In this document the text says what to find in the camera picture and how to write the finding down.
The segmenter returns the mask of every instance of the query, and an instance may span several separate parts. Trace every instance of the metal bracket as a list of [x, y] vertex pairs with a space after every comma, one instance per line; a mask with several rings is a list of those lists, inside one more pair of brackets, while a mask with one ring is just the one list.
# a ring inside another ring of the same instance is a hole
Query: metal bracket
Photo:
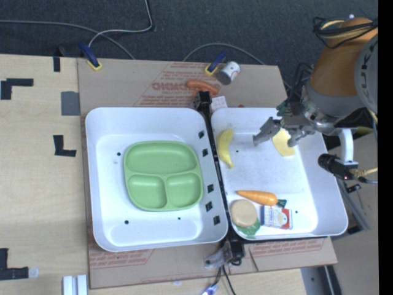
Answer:
[[361, 189], [361, 187], [360, 187], [359, 184], [355, 184], [355, 185], [353, 185], [351, 187], [345, 187], [345, 189], [346, 189], [346, 192], [350, 194], [351, 192], [354, 192], [354, 191], [357, 191], [357, 190]]
[[222, 267], [224, 264], [233, 259], [230, 242], [226, 241], [224, 245], [214, 254], [204, 258], [205, 269]]
[[352, 215], [355, 218], [356, 222], [358, 223], [359, 227], [362, 230], [371, 229], [367, 218], [364, 216], [361, 209], [357, 206], [357, 204], [353, 201], [351, 196], [348, 194], [344, 181], [337, 178], [337, 184], [338, 184], [338, 187], [340, 188], [341, 196], [343, 197], [344, 203], [347, 204], [349, 210], [351, 210]]
[[87, 276], [78, 275], [76, 277], [67, 275], [61, 281], [62, 295], [87, 295]]

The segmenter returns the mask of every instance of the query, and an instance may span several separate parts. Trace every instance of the hot dog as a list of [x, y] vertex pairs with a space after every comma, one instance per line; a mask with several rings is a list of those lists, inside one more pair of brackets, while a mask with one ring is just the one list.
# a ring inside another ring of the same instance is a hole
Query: hot dog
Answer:
[[219, 89], [215, 87], [214, 85], [211, 85], [210, 83], [207, 83], [205, 81], [201, 80], [188, 80], [186, 83], [186, 86], [190, 89], [198, 89], [202, 91], [209, 91], [211, 96], [215, 96], [218, 94]]

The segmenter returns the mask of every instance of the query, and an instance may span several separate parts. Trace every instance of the cardboard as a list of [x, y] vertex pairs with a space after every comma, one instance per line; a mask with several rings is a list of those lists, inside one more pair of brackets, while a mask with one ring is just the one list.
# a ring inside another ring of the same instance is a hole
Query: cardboard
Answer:
[[[90, 288], [136, 285], [161, 281], [214, 277], [215, 268], [205, 269], [204, 257], [215, 253], [220, 243], [110, 253], [95, 242], [91, 229], [85, 117], [98, 107], [190, 106], [193, 89], [189, 79], [211, 83], [229, 107], [275, 107], [286, 99], [279, 69], [275, 66], [241, 65], [230, 85], [204, 74], [206, 63], [141, 60], [105, 60], [94, 71], [78, 59], [80, 119], [88, 226]], [[246, 256], [229, 274], [254, 273], [337, 263], [330, 238], [313, 238], [246, 244]]]

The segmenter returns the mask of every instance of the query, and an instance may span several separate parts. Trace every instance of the green divided plate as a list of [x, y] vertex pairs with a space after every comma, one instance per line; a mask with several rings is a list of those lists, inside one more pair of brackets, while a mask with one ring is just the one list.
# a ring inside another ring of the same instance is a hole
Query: green divided plate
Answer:
[[202, 199], [199, 160], [185, 143], [135, 143], [125, 152], [124, 172], [128, 195], [142, 210], [183, 210]]

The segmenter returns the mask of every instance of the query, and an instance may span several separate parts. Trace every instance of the yellow banana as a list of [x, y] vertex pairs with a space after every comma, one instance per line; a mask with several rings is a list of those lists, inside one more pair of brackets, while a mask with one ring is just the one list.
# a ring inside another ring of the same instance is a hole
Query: yellow banana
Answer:
[[233, 164], [231, 161], [231, 156], [229, 154], [228, 147], [232, 138], [233, 138], [233, 130], [226, 129], [224, 132], [220, 134], [217, 142], [217, 152], [220, 157], [220, 160], [227, 163], [230, 168], [233, 168]]

